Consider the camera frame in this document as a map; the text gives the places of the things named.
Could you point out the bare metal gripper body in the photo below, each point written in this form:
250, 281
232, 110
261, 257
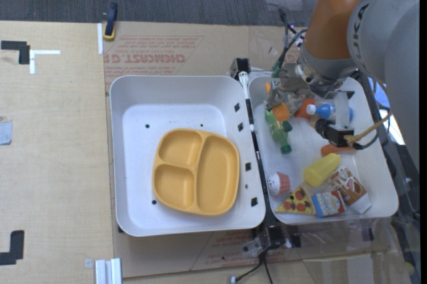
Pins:
295, 77

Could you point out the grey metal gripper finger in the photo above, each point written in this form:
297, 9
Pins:
272, 100

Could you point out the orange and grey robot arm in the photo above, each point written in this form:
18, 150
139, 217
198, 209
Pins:
373, 42

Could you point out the orange carrot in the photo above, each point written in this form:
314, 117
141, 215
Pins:
282, 112

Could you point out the green plastic bottle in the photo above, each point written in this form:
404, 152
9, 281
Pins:
279, 134

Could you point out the thin black and white rod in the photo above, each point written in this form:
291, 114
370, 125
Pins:
255, 136

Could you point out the blue and white bottle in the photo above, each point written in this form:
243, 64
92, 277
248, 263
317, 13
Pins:
323, 110

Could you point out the white plastic tray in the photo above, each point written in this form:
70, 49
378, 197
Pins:
140, 176
307, 146

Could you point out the orange sausage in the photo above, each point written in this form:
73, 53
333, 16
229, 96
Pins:
330, 149

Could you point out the pink and white cupcake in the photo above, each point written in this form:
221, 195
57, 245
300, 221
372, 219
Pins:
278, 183

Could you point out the yellow bottle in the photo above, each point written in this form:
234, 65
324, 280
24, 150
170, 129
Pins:
321, 170

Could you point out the yellow divided plate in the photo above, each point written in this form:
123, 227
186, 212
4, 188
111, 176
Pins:
213, 169

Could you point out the yellow pizza slice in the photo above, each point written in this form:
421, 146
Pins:
297, 203

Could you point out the small blue and red carton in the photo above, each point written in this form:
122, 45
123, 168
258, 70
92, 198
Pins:
328, 204

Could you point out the brown and white tube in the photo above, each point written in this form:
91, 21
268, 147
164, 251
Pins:
352, 190

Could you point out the brown cardboard board red print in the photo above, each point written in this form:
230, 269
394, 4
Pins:
160, 56

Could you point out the black cylinder on white bracket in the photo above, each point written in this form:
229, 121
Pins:
339, 136

